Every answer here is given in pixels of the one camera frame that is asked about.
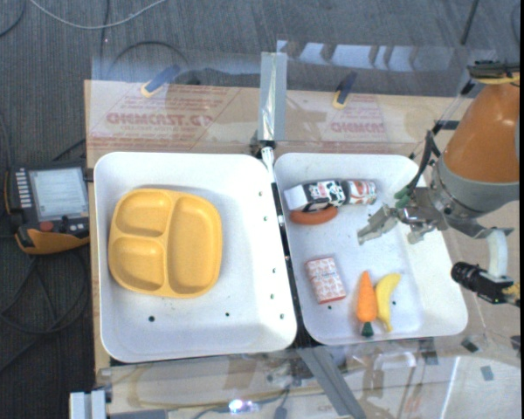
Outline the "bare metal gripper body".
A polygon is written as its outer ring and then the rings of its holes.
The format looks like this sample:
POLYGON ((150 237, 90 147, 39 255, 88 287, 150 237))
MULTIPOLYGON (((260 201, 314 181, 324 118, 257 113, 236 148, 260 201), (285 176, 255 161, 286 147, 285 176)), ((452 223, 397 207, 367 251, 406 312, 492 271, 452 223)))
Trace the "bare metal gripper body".
POLYGON ((398 217, 412 228, 439 230, 484 230, 478 218, 485 204, 478 190, 448 189, 444 186, 404 187, 395 193, 398 217))

